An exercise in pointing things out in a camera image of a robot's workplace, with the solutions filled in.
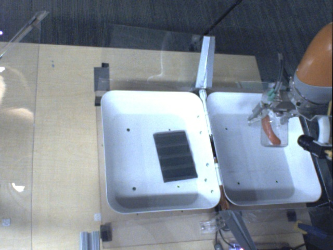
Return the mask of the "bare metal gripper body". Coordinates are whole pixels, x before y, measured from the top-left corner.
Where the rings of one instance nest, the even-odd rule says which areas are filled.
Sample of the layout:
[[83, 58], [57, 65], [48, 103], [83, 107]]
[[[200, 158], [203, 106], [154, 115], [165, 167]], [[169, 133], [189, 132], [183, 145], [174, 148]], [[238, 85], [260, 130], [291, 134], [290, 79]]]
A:
[[297, 114], [297, 109], [304, 101], [304, 98], [290, 87], [282, 88], [278, 91], [272, 87], [263, 93], [261, 108], [266, 115], [270, 112]]

